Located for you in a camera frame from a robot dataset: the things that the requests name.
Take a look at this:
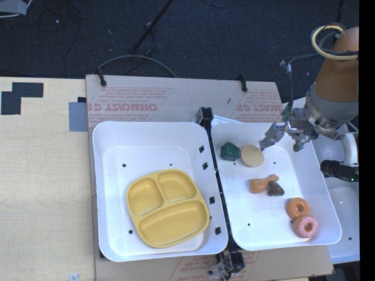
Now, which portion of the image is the white plastic tray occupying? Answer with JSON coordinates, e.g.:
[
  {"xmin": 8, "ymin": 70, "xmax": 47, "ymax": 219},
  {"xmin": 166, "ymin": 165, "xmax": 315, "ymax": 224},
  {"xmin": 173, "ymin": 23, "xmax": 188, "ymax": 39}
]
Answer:
[
  {"xmin": 210, "ymin": 122, "xmax": 343, "ymax": 252},
  {"xmin": 92, "ymin": 120, "xmax": 229, "ymax": 263}
]

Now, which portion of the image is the tan round biscuit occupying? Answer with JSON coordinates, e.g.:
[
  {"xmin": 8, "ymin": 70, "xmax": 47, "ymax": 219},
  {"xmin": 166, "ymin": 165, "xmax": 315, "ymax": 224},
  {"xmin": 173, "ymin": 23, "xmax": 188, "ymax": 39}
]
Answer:
[{"xmin": 240, "ymin": 145, "xmax": 265, "ymax": 168}]

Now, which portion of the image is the orange doughnut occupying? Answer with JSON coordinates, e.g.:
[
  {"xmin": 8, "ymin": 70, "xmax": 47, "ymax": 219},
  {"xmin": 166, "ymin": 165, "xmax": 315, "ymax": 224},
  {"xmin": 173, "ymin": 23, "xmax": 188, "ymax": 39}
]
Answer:
[{"xmin": 286, "ymin": 197, "xmax": 311, "ymax": 220}]

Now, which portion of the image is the orange toy chicken drumstick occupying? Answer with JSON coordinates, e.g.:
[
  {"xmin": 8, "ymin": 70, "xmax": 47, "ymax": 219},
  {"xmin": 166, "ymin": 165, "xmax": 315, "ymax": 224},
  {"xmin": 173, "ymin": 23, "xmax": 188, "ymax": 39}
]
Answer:
[{"xmin": 249, "ymin": 174, "xmax": 279, "ymax": 195}]

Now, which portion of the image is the brown toy lump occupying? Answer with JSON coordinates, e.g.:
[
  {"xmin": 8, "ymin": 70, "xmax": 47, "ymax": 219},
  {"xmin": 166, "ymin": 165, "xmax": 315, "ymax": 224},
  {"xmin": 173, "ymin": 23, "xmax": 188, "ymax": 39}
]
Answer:
[{"xmin": 267, "ymin": 181, "xmax": 285, "ymax": 197}]

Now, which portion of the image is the thin black rod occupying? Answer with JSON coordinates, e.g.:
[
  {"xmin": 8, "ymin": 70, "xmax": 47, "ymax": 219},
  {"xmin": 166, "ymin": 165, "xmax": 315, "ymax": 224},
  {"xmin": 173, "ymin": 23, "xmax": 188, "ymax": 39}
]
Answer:
[{"xmin": 204, "ymin": 118, "xmax": 238, "ymax": 256}]

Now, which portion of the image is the brown cardboard board red print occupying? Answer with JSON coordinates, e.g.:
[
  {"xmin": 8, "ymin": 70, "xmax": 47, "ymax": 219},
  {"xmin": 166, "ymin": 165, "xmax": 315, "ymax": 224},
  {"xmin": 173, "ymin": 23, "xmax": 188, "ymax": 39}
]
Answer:
[{"xmin": 85, "ymin": 74, "xmax": 336, "ymax": 281}]

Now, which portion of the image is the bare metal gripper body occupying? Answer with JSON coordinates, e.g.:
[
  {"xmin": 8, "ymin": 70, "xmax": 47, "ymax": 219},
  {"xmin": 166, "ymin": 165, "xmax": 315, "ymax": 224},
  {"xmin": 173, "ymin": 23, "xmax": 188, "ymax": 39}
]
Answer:
[{"xmin": 283, "ymin": 107, "xmax": 346, "ymax": 142}]

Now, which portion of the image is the pink frosted doughnut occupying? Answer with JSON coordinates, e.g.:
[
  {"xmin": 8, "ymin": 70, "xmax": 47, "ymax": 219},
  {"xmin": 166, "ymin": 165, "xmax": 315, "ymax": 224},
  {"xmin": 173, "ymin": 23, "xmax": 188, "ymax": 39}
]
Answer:
[{"xmin": 294, "ymin": 214, "xmax": 319, "ymax": 239}]

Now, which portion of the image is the green toy pepper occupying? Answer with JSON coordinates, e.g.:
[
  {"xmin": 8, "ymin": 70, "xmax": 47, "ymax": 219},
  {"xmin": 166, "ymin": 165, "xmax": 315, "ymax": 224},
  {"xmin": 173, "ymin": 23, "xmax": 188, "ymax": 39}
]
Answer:
[{"xmin": 220, "ymin": 141, "xmax": 241, "ymax": 162}]

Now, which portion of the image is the yellow divided plate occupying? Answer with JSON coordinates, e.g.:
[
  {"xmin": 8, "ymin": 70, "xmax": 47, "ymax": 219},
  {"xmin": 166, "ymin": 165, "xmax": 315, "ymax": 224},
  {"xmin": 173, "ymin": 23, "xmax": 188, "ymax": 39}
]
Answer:
[{"xmin": 125, "ymin": 169, "xmax": 211, "ymax": 249}]

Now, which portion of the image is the black cylinder on white bracket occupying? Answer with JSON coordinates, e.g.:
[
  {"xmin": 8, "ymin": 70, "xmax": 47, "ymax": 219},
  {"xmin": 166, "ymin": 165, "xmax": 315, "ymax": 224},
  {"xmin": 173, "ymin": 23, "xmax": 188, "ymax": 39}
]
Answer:
[{"xmin": 319, "ymin": 131, "xmax": 360, "ymax": 183}]

